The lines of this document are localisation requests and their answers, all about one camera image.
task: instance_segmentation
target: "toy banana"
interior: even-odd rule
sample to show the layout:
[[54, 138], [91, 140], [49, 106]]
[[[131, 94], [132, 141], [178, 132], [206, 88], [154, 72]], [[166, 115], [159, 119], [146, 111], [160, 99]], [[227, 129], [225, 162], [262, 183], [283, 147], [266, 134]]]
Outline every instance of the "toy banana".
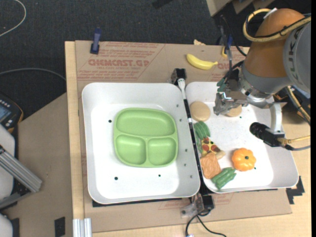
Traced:
[[218, 62], [211, 62], [211, 61], [203, 61], [203, 60], [200, 60], [198, 58], [196, 58], [194, 55], [192, 54], [187, 54], [187, 60], [188, 62], [198, 68], [198, 69], [203, 69], [203, 70], [209, 70], [211, 69], [214, 65], [217, 65]]

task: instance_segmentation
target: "white tray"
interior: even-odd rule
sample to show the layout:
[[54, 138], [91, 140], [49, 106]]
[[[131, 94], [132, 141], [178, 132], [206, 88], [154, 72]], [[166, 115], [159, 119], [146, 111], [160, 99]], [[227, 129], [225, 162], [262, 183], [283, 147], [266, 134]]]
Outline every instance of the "white tray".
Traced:
[[231, 157], [238, 148], [252, 150], [257, 162], [253, 170], [236, 171], [234, 180], [221, 190], [218, 190], [211, 180], [203, 178], [206, 186], [216, 193], [295, 186], [298, 182], [298, 172], [291, 152], [280, 147], [270, 147], [249, 131], [253, 122], [270, 126], [270, 110], [248, 105], [242, 108], [242, 113], [238, 117], [217, 116], [213, 112], [217, 88], [215, 82], [192, 82], [186, 87], [186, 96], [189, 105], [194, 101], [201, 101], [211, 110], [211, 117], [205, 123], [210, 128], [211, 140], [226, 152], [219, 160], [221, 168], [233, 166]]
[[[169, 83], [88, 84], [82, 92], [90, 196], [109, 204], [183, 198], [200, 187], [187, 114], [181, 91]], [[152, 108], [168, 112], [178, 129], [178, 156], [166, 167], [143, 168], [122, 163], [115, 154], [113, 124], [125, 108]]]

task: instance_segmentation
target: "orange pumpkin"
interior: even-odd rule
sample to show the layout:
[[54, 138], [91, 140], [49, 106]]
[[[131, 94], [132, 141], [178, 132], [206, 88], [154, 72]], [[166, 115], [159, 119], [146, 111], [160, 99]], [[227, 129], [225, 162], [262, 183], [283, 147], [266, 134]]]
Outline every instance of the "orange pumpkin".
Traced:
[[255, 167], [257, 159], [255, 156], [253, 156], [253, 152], [251, 150], [240, 148], [234, 152], [232, 161], [234, 163], [235, 169], [247, 171]]

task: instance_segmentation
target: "white cable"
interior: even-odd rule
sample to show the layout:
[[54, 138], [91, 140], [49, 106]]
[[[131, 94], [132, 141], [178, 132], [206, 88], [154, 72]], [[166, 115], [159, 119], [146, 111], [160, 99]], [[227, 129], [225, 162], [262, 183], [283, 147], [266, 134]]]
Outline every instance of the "white cable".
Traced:
[[18, 2], [19, 4], [22, 5], [22, 7], [23, 7], [23, 9], [24, 9], [24, 17], [23, 17], [23, 19], [21, 20], [21, 22], [18, 23], [15, 27], [11, 28], [10, 30], [8, 30], [8, 31], [6, 31], [6, 32], [4, 32], [4, 33], [2, 33], [2, 34], [0, 34], [0, 37], [2, 37], [3, 35], [5, 35], [5, 34], [11, 32], [11, 31], [13, 31], [15, 28], [19, 27], [19, 26], [24, 22], [24, 20], [25, 20], [25, 18], [26, 18], [26, 7], [24, 6], [24, 4], [23, 4], [21, 1], [19, 1], [19, 0], [13, 0], [13, 1], [16, 1], [16, 2]]

